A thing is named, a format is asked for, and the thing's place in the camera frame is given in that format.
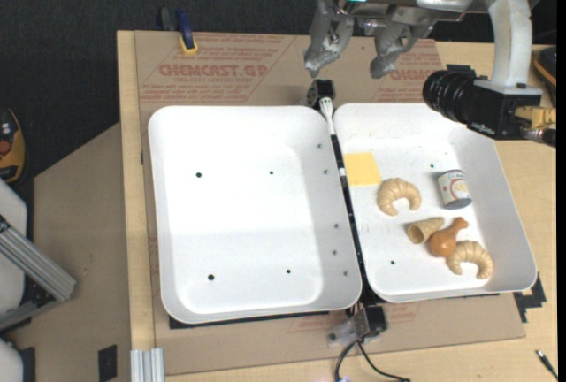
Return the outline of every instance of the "wooden table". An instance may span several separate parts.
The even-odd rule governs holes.
[[[142,138],[134,35],[135,32],[132,31],[118,32],[129,307],[132,347],[150,349],[156,346],[156,335],[149,277],[143,172],[140,163]],[[437,49],[443,65],[471,65],[478,73],[491,73],[492,44],[438,42]],[[533,73],[530,82],[537,83]],[[543,104],[549,105],[546,97]],[[497,142],[496,146],[532,245],[547,302],[543,308],[528,310],[524,339],[375,355],[375,362],[383,371],[421,382],[554,379],[539,361],[535,350],[541,349],[558,369],[556,151],[529,141]],[[330,360],[309,361],[187,374],[168,377],[167,380],[331,381],[334,364],[335,361]],[[383,379],[359,356],[347,359],[341,372],[348,374],[355,382]]]

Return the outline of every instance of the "dark fabric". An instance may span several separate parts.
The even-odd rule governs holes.
[[[533,18],[555,41],[556,0]],[[307,34],[315,0],[0,0],[0,103],[20,120],[35,175],[119,121],[116,31],[155,29],[183,7],[195,31]],[[441,40],[490,41],[486,16],[438,25]]]

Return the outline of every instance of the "black wire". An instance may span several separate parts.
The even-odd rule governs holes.
[[[384,376],[386,378],[392,378],[392,379],[398,380],[399,382],[410,382],[409,378],[403,378],[401,376],[395,376],[394,374],[388,374],[384,371],[381,371],[375,364],[373,364],[373,362],[370,360],[370,357],[366,354],[365,349],[362,346],[362,340],[363,340],[363,337],[360,340],[356,340],[356,341],[351,342],[350,344],[348,344],[347,346],[345,346],[342,349],[342,352],[340,352],[340,355],[338,356],[338,360],[336,361],[336,367],[334,368],[334,380],[335,380],[335,382],[340,382],[340,380],[341,380],[340,366],[342,365],[342,362],[343,362],[344,358],[346,357],[346,355],[348,354],[348,352],[356,344],[360,348],[360,350],[362,351],[362,355],[365,357],[365,360],[367,361],[367,363],[378,374],[381,374],[382,376]]]

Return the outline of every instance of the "toy food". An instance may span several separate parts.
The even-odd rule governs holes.
[[[458,242],[454,253],[446,258],[446,262],[456,275],[462,275],[462,262],[477,264],[479,279],[487,279],[493,273],[492,257],[477,241]]]
[[[444,218],[433,217],[426,220],[413,222],[407,228],[407,235],[412,242],[420,244],[426,242],[441,226],[444,225]]]
[[[417,210],[422,202],[418,189],[406,180],[393,178],[381,184],[378,192],[378,206],[383,212],[396,216],[397,210],[393,207],[393,202],[399,198],[407,198],[411,210]]]
[[[428,240],[428,248],[435,256],[448,257],[456,250],[456,235],[463,228],[468,227],[468,222],[463,218],[455,218],[449,228],[439,230],[434,233]]]

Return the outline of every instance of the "tin can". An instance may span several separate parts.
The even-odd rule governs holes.
[[[438,177],[442,200],[446,209],[461,209],[471,203],[468,183],[462,170],[449,170]]]

